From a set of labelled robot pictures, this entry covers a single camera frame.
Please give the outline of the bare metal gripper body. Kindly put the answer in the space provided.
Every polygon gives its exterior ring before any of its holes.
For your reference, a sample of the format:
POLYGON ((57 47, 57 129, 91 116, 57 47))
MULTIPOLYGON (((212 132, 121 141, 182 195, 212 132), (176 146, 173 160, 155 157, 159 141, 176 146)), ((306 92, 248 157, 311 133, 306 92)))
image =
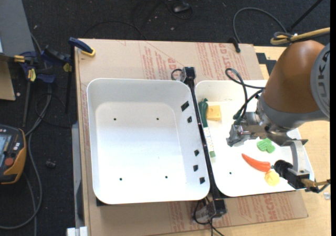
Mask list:
POLYGON ((237 120, 237 145, 243 145, 247 140, 265 139, 277 132, 279 132, 279 126, 266 113, 247 112, 237 120))

